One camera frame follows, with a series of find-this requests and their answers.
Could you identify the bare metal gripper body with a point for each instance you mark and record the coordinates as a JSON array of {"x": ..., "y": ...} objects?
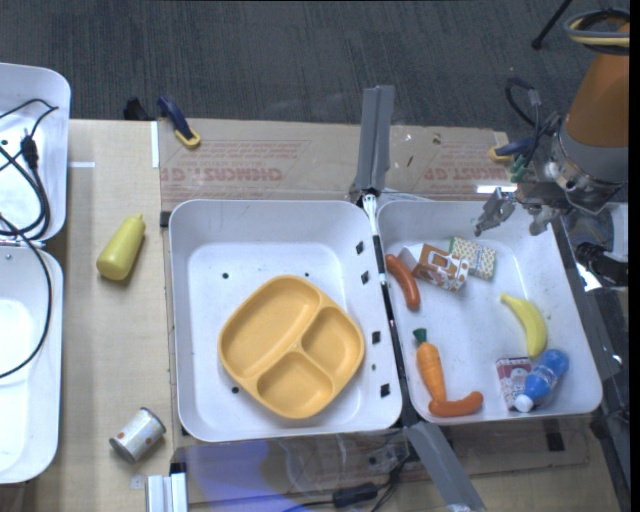
[{"x": 575, "y": 187}]

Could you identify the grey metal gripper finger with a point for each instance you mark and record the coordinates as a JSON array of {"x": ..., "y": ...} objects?
[
  {"x": 542, "y": 220},
  {"x": 495, "y": 210}
]

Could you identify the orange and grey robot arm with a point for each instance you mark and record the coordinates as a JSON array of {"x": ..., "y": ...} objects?
[{"x": 600, "y": 105}]

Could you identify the white patterned packet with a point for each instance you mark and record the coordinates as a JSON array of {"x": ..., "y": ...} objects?
[{"x": 477, "y": 257}]

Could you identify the orange and white carton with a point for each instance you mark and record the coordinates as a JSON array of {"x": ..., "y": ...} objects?
[{"x": 440, "y": 267}]

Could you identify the yellow banana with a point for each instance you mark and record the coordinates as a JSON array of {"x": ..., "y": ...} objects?
[{"x": 532, "y": 322}]

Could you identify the white plastic tray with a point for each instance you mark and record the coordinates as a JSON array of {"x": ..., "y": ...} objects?
[
  {"x": 210, "y": 310},
  {"x": 475, "y": 320}
]

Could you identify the orange toy sausage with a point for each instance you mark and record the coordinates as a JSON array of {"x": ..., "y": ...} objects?
[
  {"x": 404, "y": 280},
  {"x": 457, "y": 405}
]

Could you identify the blue plastic bottle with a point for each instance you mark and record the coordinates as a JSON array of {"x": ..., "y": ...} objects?
[{"x": 545, "y": 377}]

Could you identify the red and white carton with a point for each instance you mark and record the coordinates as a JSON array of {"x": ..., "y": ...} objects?
[{"x": 512, "y": 380}]

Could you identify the orange carrot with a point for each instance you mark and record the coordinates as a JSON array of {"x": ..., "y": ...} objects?
[{"x": 432, "y": 370}]

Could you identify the brown cardboard board red print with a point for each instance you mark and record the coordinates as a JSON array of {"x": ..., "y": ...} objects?
[{"x": 310, "y": 160}]

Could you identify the yellow divided plate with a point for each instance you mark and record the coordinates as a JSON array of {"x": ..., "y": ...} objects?
[{"x": 280, "y": 320}]

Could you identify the yellow squeeze bottle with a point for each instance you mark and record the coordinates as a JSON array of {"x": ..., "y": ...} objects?
[{"x": 120, "y": 250}]

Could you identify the white can with orange dots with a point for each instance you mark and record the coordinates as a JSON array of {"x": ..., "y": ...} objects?
[{"x": 137, "y": 435}]

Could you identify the black cylinder on white bracket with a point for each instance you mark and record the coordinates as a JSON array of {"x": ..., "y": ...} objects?
[{"x": 602, "y": 260}]

